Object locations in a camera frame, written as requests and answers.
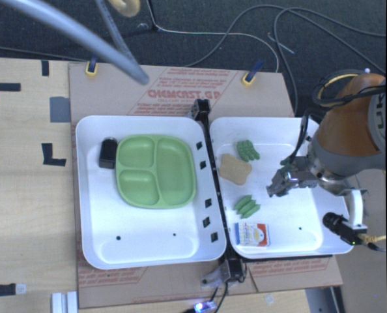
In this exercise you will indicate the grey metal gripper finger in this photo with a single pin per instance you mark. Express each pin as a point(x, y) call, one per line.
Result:
point(272, 189)
point(286, 189)

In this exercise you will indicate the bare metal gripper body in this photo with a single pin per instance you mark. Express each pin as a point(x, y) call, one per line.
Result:
point(302, 174)

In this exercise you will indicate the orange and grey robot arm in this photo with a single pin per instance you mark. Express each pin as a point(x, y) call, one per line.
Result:
point(346, 132)

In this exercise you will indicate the green pea pods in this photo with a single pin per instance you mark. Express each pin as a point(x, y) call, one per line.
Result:
point(247, 206)

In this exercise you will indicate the white plastic tray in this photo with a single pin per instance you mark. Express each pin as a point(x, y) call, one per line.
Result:
point(291, 220)
point(148, 233)

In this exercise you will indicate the tan bread slice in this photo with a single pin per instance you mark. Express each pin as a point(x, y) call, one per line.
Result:
point(234, 169)

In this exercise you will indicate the green grapes bunch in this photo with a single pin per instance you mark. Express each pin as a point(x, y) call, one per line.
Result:
point(247, 150)

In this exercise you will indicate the white carton with red print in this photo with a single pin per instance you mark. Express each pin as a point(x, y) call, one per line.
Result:
point(252, 234)

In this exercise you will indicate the thin black rod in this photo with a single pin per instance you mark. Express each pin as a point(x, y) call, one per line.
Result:
point(217, 181)

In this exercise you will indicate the green divided plate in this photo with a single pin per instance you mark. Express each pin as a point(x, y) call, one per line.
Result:
point(174, 171)

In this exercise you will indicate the small black box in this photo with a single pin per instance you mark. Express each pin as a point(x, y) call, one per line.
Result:
point(107, 153)

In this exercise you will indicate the brown cardboard board red print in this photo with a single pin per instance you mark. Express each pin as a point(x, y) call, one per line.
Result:
point(115, 90)

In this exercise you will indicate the black cylinder on white bracket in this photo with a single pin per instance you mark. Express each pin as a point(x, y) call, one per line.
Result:
point(340, 227)

